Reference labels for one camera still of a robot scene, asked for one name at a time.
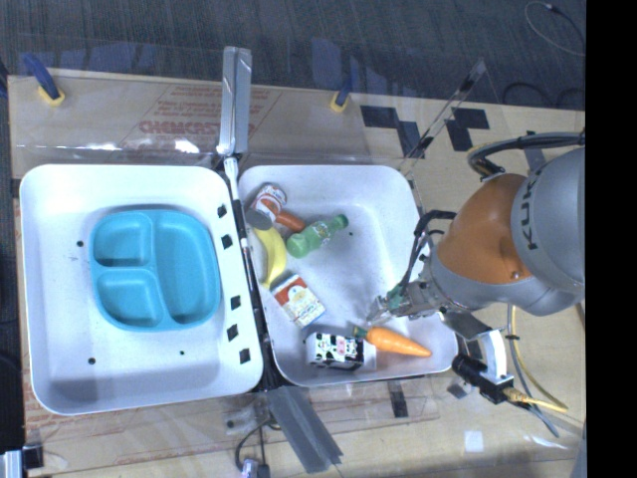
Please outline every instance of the yellow banana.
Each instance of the yellow banana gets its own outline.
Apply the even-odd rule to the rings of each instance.
[[[266,254],[268,255],[268,268],[261,284],[266,289],[270,289],[272,282],[279,278],[286,270],[286,265],[288,264],[286,243],[275,227],[270,227],[268,230],[260,230],[258,228],[253,228],[253,230],[264,245]]]

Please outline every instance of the blue divided plate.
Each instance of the blue divided plate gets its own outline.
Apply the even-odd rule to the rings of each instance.
[[[183,212],[110,214],[93,229],[90,256],[100,312],[119,328],[189,328],[219,307],[221,280],[210,233]]]

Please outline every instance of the plastic bottle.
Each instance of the plastic bottle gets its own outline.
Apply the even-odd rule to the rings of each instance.
[[[338,214],[327,221],[316,221],[288,238],[286,242],[288,253],[301,259],[311,251],[327,244],[337,230],[345,228],[348,224],[349,221],[344,214]]]

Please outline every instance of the dark floor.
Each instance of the dark floor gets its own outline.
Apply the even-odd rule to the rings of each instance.
[[[584,109],[586,0],[0,0],[0,58],[219,80],[225,46],[253,83]],[[16,257],[6,100],[0,99],[0,453],[21,446]]]

